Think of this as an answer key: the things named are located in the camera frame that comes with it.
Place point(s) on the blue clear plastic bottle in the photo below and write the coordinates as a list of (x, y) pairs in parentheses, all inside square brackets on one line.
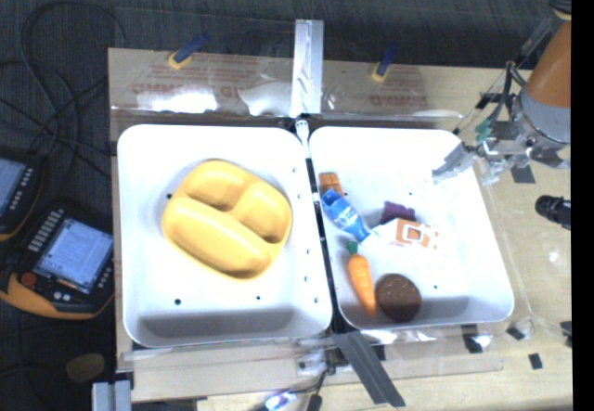
[(345, 215)]

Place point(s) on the black cylinder on white bracket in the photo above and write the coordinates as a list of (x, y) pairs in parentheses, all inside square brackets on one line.
[(552, 209)]

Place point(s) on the brown biscuit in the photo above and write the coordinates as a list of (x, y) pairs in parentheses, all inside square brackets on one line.
[(398, 298)]

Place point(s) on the purple grapes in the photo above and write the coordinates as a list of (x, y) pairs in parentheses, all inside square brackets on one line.
[(396, 212)]

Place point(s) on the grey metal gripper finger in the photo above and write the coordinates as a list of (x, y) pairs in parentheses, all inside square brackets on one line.
[(452, 164), (493, 170)]

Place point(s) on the white and orange carton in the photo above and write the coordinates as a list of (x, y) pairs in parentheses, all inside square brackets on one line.
[(410, 234)]

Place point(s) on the orange carrot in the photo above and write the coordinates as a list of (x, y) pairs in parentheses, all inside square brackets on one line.
[(361, 277)]

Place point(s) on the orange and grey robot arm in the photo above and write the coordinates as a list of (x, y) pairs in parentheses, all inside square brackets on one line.
[(552, 75)]

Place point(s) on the white plastic tray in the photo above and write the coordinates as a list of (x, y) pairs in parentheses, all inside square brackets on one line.
[(464, 270), (153, 260)]

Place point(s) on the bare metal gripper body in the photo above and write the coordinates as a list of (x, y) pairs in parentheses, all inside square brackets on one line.
[(515, 145)]

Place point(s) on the yellow divided plate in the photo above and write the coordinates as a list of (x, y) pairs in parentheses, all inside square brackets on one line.
[(218, 223)]

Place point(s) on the brown cardboard board, red print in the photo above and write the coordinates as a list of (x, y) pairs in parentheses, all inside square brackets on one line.
[(533, 270)]

